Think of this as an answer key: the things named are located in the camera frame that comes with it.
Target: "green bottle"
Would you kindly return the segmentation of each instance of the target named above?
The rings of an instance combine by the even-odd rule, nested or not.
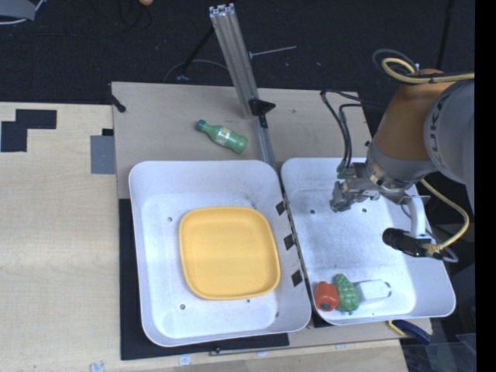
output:
[[[211,126],[205,120],[199,120],[196,129],[206,133],[218,145],[227,147],[238,154],[245,150],[246,142],[248,142],[245,136],[238,135],[224,126]]]

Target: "white cable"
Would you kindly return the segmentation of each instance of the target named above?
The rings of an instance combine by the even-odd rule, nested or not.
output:
[[[46,0],[40,0],[38,4],[36,5],[34,12],[38,12],[40,9],[41,5],[45,2]],[[8,21],[8,22],[0,22],[0,25],[16,25],[17,23],[23,23],[26,21],[26,18],[22,19],[16,19],[14,21]]]

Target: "robotic arm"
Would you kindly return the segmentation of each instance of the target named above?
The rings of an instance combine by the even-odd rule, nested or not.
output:
[[[389,69],[387,62],[383,67]],[[475,211],[474,77],[458,80],[426,69],[405,78],[409,82],[401,84],[391,99],[365,163],[352,163],[344,179],[334,184],[330,205],[334,212],[343,212],[355,202],[381,195],[406,205],[412,217],[410,232],[387,229],[383,240],[414,257],[439,257],[425,245],[431,241],[425,234],[423,208],[428,197],[406,191],[427,174],[440,171],[465,184]]]

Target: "white tray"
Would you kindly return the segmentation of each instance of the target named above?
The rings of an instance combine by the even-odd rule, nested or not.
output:
[[[274,169],[257,160],[146,161],[129,174],[143,329],[159,346],[292,332],[304,328],[312,306]],[[198,298],[184,279],[178,245],[182,216],[215,205],[255,208],[270,223],[281,280],[269,294],[251,299]]]
[[[410,220],[400,206],[380,197],[355,203],[345,212],[331,210],[329,201],[340,162],[338,158],[294,158],[281,169],[311,289],[344,273],[353,283],[386,281],[391,296],[360,305],[352,315],[335,309],[320,311],[315,304],[314,309],[333,325],[451,314],[456,299],[443,262],[410,257],[382,241],[382,232],[388,227],[410,230]]]

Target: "bottle cap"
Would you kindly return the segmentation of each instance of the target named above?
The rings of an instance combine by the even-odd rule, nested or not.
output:
[[[196,129],[198,131],[201,131],[204,125],[205,125],[205,120],[198,120],[198,122],[196,123]]]

